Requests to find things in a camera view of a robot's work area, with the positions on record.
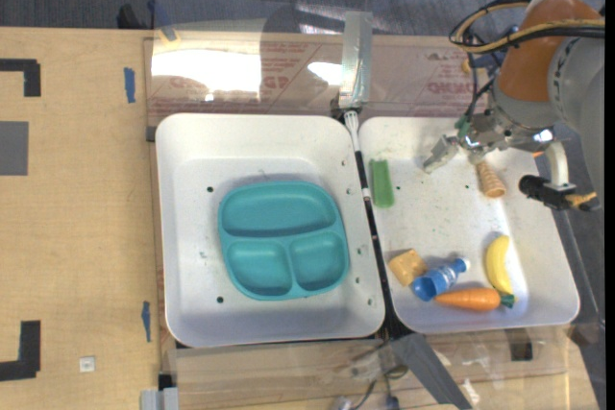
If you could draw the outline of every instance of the yellow banana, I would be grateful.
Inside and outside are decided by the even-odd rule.
[[[506,252],[508,251],[508,245],[510,244],[510,238],[506,235],[502,235],[494,239],[487,247],[485,256],[485,267],[487,271],[487,278],[491,285],[493,285],[498,291],[503,294],[512,294],[512,286],[510,284],[510,277],[508,271],[504,265],[504,259]]]

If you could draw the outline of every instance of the teal plate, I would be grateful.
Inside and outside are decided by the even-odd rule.
[[[261,301],[328,292],[349,267],[331,195],[307,181],[267,181],[228,193],[218,209],[222,254],[235,287]]]

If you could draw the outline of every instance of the blue bottle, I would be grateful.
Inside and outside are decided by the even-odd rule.
[[[412,292],[422,301],[431,301],[438,294],[448,291],[456,282],[459,274],[470,268],[470,261],[457,258],[448,265],[429,270],[412,282]]]

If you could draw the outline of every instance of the black tape marking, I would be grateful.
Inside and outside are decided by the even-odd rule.
[[[19,356],[11,362],[0,362],[0,381],[37,377],[40,371],[40,321],[21,322]]]
[[[0,72],[23,72],[24,97],[40,97],[40,63],[36,60],[0,59]]]

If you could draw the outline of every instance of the ice cream cone toy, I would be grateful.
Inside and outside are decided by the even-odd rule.
[[[506,187],[493,168],[485,160],[476,164],[479,173],[480,190],[490,199],[497,199],[506,193]]]

